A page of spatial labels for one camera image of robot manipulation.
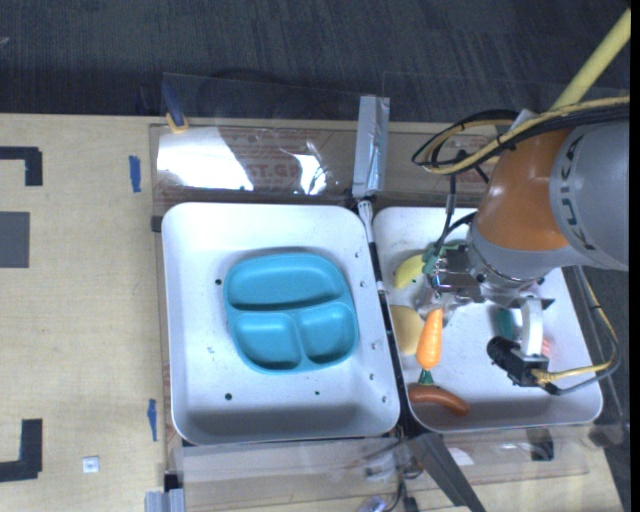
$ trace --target orange carrot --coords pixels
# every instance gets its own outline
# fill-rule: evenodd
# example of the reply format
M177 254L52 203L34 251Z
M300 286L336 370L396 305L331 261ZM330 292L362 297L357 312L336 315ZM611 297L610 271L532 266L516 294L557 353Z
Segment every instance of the orange carrot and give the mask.
M431 370L440 361L442 349L442 308L429 312L420 334L416 359L422 368Z

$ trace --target gray square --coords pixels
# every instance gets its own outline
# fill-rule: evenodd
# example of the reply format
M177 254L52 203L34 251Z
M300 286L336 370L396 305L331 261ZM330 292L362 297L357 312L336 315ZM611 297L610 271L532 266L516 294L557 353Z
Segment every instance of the gray square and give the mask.
M0 212L0 268L29 268L29 212Z

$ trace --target black corner marker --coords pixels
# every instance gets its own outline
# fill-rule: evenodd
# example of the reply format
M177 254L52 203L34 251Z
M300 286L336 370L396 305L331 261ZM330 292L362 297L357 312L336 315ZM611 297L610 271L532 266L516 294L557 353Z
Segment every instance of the black corner marker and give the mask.
M0 146L0 160L24 160L24 184L42 186L42 151L29 146Z
M0 482L38 478L42 471L42 420L22 420L20 458L0 462Z

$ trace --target yellow pole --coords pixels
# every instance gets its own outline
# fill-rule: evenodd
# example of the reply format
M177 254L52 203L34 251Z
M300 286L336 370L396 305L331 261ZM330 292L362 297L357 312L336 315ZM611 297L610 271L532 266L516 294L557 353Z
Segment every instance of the yellow pole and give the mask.
M626 9L551 108L579 102L630 38L631 9Z

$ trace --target blue divided plate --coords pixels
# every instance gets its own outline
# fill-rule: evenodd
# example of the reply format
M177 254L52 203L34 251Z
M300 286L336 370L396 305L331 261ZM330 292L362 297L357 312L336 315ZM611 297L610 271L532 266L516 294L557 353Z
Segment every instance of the blue divided plate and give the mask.
M236 349L257 370L291 373L337 364L358 340L347 281L317 254L241 261L229 271L223 295Z

